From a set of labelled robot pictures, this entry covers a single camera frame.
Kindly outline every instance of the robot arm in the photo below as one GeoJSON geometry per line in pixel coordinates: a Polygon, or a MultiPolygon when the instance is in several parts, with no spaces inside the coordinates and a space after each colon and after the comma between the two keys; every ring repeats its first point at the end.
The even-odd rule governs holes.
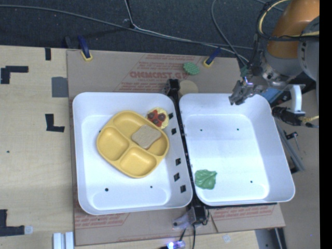
{"type": "MultiPolygon", "coordinates": [[[[274,0],[267,3],[257,20],[255,45],[263,38],[267,40],[266,49],[261,53],[259,64],[250,60],[241,69],[242,81],[236,83],[230,103],[240,105],[247,98],[265,92],[268,88],[291,91],[293,104],[287,109],[294,118],[287,121],[299,125],[298,117],[303,117],[298,87],[289,82],[302,71],[316,81],[319,88],[319,0],[292,0],[280,16],[271,36],[262,31],[262,22],[266,14],[277,4],[290,0],[274,0]]],[[[274,110],[274,116],[281,117],[284,110],[274,110]]]]}

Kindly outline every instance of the green sponge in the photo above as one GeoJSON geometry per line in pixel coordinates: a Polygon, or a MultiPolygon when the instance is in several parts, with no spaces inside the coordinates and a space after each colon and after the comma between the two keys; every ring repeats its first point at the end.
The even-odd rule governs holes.
{"type": "Polygon", "coordinates": [[[185,63],[183,65],[183,69],[189,74],[189,75],[196,75],[198,74],[200,71],[199,71],[199,68],[194,64],[194,63],[191,63],[191,62],[188,62],[188,63],[185,63]]]}

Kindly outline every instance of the toy bread slice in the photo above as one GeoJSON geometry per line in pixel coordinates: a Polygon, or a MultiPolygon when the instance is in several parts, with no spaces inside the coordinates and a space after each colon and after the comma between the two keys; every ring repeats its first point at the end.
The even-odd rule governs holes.
{"type": "Polygon", "coordinates": [[[153,142],[160,137],[160,131],[145,124],[132,134],[131,139],[142,148],[148,149],[151,147],[153,142]]]}

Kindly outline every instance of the cardboard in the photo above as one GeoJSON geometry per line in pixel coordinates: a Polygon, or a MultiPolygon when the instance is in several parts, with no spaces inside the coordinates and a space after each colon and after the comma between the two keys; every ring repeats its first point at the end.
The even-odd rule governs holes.
{"type": "MultiPolygon", "coordinates": [[[[86,62],[80,50],[67,51],[68,96],[74,185],[75,244],[91,245],[121,241],[138,241],[179,237],[183,230],[174,229],[172,220],[186,213],[186,208],[93,216],[85,213],[77,200],[75,145],[72,102],[82,92],[164,92],[169,78],[190,80],[200,93],[231,93],[240,71],[234,58],[216,58],[211,68],[202,62],[206,57],[136,52],[92,51],[86,62]],[[186,62],[200,70],[188,75],[186,62]]],[[[206,226],[197,235],[218,232],[284,227],[278,204],[210,209],[206,226]]]]}

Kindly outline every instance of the blue clamp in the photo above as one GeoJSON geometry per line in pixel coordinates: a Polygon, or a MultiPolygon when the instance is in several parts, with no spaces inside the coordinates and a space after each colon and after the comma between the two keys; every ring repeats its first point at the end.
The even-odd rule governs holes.
{"type": "Polygon", "coordinates": [[[82,49],[81,54],[82,54],[84,60],[86,62],[90,62],[93,59],[93,56],[89,51],[89,47],[87,45],[87,42],[80,35],[78,35],[77,38],[78,38],[78,41],[79,41],[79,45],[81,46],[81,49],[82,49]]]}
{"type": "Polygon", "coordinates": [[[213,60],[217,57],[217,55],[221,52],[221,48],[217,48],[211,55],[210,57],[206,58],[203,62],[203,65],[206,67],[206,68],[210,68],[211,65],[213,64],[213,60]]]}

